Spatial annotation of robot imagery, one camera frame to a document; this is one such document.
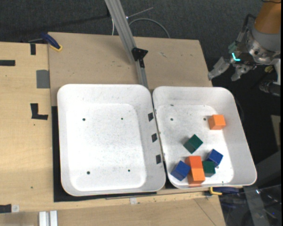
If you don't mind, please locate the white plastic tray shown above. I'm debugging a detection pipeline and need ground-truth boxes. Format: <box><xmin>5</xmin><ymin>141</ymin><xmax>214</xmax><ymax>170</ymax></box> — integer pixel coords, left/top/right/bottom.
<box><xmin>57</xmin><ymin>83</ymin><xmax>166</xmax><ymax>197</ymax></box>
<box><xmin>152</xmin><ymin>86</ymin><xmax>258</xmax><ymax>190</ymax></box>

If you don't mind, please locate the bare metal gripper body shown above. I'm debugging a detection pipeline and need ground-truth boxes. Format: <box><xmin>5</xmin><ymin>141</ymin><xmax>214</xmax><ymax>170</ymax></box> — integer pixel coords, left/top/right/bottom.
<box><xmin>229</xmin><ymin>40</ymin><xmax>282</xmax><ymax>67</ymax></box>

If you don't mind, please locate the green cube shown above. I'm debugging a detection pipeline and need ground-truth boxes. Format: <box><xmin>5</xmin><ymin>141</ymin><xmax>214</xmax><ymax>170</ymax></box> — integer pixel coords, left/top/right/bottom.
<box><xmin>183</xmin><ymin>134</ymin><xmax>204</xmax><ymax>154</ymax></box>
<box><xmin>201</xmin><ymin>160</ymin><xmax>216</xmax><ymax>178</ymax></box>

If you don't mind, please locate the orange cube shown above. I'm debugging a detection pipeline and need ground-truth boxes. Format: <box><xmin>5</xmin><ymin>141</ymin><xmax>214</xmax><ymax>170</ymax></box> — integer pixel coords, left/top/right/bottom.
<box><xmin>208</xmin><ymin>114</ymin><xmax>227</xmax><ymax>130</ymax></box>
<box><xmin>184</xmin><ymin>155</ymin><xmax>203</xmax><ymax>170</ymax></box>
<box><xmin>187</xmin><ymin>168</ymin><xmax>206</xmax><ymax>186</ymax></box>

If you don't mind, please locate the pale wood board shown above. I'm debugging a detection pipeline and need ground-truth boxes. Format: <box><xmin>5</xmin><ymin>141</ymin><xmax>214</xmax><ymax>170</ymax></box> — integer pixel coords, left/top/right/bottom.
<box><xmin>48</xmin><ymin>32</ymin><xmax>222</xmax><ymax>212</ymax></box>

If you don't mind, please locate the blue cube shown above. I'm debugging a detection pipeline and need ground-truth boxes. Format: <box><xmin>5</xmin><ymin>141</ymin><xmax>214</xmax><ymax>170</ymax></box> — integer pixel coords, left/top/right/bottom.
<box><xmin>206</xmin><ymin>148</ymin><xmax>224</xmax><ymax>168</ymax></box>
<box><xmin>171</xmin><ymin>160</ymin><xmax>191</xmax><ymax>182</ymax></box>

